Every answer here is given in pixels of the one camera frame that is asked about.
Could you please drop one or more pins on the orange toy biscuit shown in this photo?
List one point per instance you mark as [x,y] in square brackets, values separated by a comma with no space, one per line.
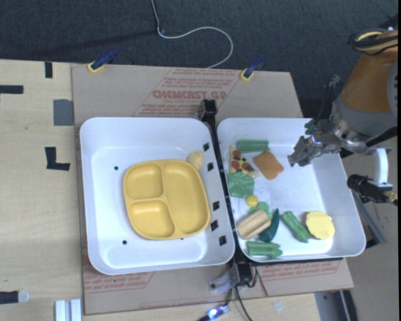
[268,165]

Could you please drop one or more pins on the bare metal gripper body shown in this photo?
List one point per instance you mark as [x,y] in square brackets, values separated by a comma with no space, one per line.
[331,142]

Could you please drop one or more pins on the tan toy bread roll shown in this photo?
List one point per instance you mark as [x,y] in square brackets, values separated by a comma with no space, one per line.
[253,224]

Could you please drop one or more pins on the green toy bean pod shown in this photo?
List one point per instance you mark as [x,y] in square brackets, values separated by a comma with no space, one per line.
[263,249]
[252,145]
[295,226]

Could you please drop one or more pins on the yellow flat toy chip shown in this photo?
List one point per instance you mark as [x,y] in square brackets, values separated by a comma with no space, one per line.
[320,225]

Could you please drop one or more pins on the yellow divided plate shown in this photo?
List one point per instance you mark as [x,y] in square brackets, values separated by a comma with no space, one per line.
[183,192]

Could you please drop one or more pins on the small yellow ball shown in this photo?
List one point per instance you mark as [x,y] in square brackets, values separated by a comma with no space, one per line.
[252,201]

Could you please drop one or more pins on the white plastic tray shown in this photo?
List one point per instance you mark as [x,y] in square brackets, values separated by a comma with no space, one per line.
[103,192]
[307,186]

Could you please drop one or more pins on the brown cardboard board red print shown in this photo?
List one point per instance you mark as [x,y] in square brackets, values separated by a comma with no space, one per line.
[127,92]

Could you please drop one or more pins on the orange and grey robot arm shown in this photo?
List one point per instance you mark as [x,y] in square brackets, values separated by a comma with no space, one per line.
[367,85]

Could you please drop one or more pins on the toy pizza slice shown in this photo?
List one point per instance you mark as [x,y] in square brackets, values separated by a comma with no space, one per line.
[237,162]

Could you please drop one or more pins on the dark green toy pepper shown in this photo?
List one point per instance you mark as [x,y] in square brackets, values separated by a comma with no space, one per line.
[271,231]

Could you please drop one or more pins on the black cylinder on white bracket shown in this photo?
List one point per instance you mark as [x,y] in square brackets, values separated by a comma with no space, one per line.
[371,186]

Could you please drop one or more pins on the pale yellow toy potato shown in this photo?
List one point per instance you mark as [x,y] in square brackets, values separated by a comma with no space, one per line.
[196,159]

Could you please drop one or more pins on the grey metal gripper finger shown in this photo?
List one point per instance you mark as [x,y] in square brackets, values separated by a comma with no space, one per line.
[294,155]
[306,157]

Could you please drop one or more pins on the green toy lettuce leaf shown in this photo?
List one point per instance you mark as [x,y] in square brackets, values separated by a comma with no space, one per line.
[240,185]

